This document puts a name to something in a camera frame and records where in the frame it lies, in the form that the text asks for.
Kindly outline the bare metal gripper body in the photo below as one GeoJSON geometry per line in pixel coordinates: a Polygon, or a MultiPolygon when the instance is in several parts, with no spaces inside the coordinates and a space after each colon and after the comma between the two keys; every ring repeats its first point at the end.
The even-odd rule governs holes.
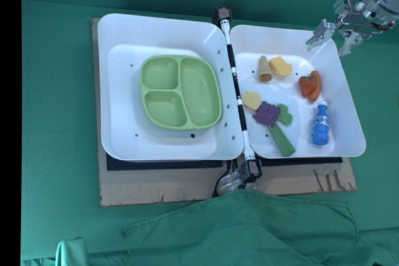
{"type": "Polygon", "coordinates": [[[372,34],[380,34],[392,29],[398,21],[398,9],[389,9],[382,3],[374,0],[336,3],[334,7],[337,18],[336,28],[344,37],[355,32],[363,38],[372,34]]]}

